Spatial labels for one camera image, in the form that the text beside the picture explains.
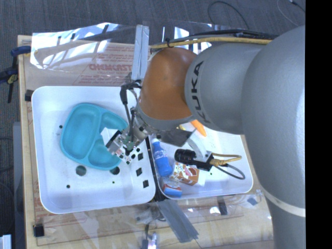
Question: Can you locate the blue bottle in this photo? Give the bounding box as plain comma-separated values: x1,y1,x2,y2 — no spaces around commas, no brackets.
151,137,173,177

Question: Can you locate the red white blue packet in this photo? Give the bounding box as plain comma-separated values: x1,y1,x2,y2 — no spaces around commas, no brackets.
161,182,183,198

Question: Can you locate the blue divided plate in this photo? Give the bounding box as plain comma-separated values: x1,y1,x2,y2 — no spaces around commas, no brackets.
60,102,130,171

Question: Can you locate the brown cardboard board red print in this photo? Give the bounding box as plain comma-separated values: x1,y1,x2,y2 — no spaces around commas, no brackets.
21,34,273,247

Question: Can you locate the white plastic tray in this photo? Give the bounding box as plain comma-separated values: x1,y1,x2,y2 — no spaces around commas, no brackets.
31,85,157,215
147,123,254,201

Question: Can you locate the black cylinder on white bracket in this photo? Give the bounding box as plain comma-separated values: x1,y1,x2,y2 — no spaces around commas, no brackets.
174,130,215,172

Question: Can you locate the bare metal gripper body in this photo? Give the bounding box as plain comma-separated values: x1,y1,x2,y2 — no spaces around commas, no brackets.
114,123,151,157

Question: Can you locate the orange carrot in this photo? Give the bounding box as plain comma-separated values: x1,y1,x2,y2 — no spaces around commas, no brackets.
190,119,208,137

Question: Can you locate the brown and white carton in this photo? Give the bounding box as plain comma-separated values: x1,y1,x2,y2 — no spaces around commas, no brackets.
169,162,206,187

